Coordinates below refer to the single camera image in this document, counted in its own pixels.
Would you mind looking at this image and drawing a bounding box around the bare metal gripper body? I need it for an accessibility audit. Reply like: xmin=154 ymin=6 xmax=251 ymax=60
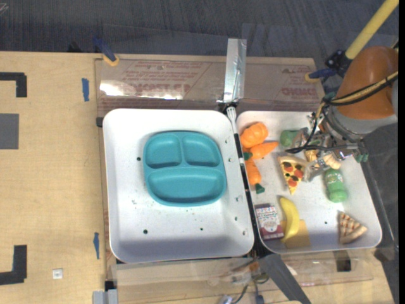
xmin=311 ymin=127 xmax=365 ymax=162

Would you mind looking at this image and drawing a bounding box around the green toy pepper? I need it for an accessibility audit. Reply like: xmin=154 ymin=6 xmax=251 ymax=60
xmin=279 ymin=129 xmax=305 ymax=148

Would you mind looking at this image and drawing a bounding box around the beige toy bread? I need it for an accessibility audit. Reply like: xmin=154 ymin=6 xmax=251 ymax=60
xmin=323 ymin=153 xmax=342 ymax=170

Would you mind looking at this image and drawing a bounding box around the toy pizza slice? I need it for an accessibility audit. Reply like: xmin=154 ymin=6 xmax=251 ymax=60
xmin=277 ymin=155 xmax=309 ymax=196

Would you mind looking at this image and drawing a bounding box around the green plastic bottle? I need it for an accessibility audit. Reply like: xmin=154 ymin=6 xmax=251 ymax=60
xmin=323 ymin=168 xmax=348 ymax=203

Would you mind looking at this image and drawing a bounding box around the orange toy carrot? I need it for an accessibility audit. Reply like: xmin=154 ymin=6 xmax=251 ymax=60
xmin=244 ymin=158 xmax=266 ymax=194
xmin=242 ymin=141 xmax=280 ymax=162

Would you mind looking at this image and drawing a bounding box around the white plastic tray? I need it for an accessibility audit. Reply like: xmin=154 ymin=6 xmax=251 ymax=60
xmin=235 ymin=110 xmax=383 ymax=255
xmin=102 ymin=108 xmax=256 ymax=264

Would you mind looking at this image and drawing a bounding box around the orange toy pumpkin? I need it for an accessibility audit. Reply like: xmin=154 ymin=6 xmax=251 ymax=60
xmin=239 ymin=122 xmax=270 ymax=149

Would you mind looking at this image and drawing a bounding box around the yellow banana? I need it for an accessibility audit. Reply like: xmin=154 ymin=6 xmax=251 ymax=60
xmin=278 ymin=196 xmax=301 ymax=243

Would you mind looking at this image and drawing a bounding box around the beige toy pie slice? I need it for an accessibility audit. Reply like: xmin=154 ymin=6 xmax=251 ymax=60
xmin=337 ymin=210 xmax=368 ymax=245

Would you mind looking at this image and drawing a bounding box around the yellow toy cheese wedge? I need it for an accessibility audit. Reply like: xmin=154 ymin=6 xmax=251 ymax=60
xmin=280 ymin=219 xmax=312 ymax=250

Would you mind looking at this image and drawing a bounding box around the maroon and white carton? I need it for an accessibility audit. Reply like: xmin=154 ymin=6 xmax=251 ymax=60
xmin=254 ymin=203 xmax=285 ymax=241

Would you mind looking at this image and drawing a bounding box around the teal divided plate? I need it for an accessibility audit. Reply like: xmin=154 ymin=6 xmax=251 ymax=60
xmin=142 ymin=130 xmax=227 ymax=207

